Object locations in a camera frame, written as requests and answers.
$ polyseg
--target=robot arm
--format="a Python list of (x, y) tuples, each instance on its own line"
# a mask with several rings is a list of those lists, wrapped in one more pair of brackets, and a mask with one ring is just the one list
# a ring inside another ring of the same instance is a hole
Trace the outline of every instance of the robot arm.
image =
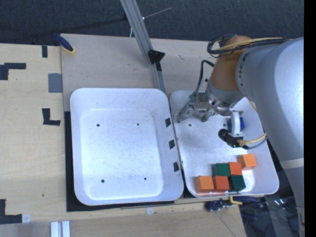
[[(224, 49), (220, 48), (226, 52), (222, 51), (216, 60), (206, 91), (191, 95), (177, 121), (195, 112), (200, 113), (201, 121), (216, 114), (230, 116), (230, 108), (241, 98), (254, 102), (262, 127), (292, 187), (300, 236), (305, 236), (304, 39), (272, 39), (264, 44), (240, 45), (249, 42), (248, 37), (230, 37)], [(210, 48), (209, 45), (209, 53), (216, 53)]]

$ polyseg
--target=plastic tray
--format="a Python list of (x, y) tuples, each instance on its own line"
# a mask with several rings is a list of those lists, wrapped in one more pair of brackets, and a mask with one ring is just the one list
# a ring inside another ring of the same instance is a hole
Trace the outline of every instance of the plastic tray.
[(172, 201), (184, 184), (158, 89), (81, 88), (70, 99), (74, 188), (87, 205)]
[[(191, 93), (191, 91), (181, 90), (171, 94), (170, 107), (174, 117), (188, 101)], [(245, 124), (245, 129), (242, 131), (245, 140), (256, 139), (264, 133), (257, 113), (246, 98), (238, 102), (233, 110), (244, 111), (241, 116)], [(228, 146), (218, 137), (218, 131), (227, 128), (229, 118), (216, 115), (210, 117), (207, 122), (201, 122), (199, 118), (191, 116), (180, 123), (174, 121), (188, 190), (198, 198), (237, 195), (236, 192), (228, 191), (224, 194), (214, 192), (197, 194), (194, 181), (198, 176), (212, 176), (212, 166), (216, 163), (237, 161), (240, 155), (253, 153), (257, 166), (252, 170), (243, 170), (246, 188), (238, 194), (251, 196), (275, 193), (278, 190), (279, 181), (267, 143), (253, 150)]]

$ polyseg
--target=dark green block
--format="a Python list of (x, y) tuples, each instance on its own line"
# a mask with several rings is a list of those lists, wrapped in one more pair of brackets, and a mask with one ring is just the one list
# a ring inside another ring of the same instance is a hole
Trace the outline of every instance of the dark green block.
[(228, 163), (217, 163), (212, 167), (213, 176), (231, 176)]
[(229, 177), (229, 187), (230, 191), (239, 192), (246, 188), (245, 180), (243, 176), (230, 176)]

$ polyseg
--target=dark carpet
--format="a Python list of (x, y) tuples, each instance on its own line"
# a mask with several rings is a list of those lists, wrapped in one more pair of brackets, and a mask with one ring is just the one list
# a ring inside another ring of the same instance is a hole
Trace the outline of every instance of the dark carpet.
[[(231, 33), (251, 38), (304, 35), (304, 0), (137, 3), (151, 38), (208, 41)], [(128, 37), (130, 26), (119, 0), (0, 0), (0, 43), (50, 45), (55, 44), (54, 33)]]

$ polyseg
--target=black clamp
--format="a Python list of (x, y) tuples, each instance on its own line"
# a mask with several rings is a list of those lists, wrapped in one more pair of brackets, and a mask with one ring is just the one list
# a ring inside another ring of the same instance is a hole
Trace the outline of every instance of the black clamp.
[(148, 51), (148, 56), (149, 56), (150, 62), (152, 64), (156, 63), (157, 70), (158, 71), (162, 71), (161, 65), (160, 65), (160, 61), (165, 56), (165, 53), (159, 52), (159, 51), (155, 51), (155, 50), (149, 50)]

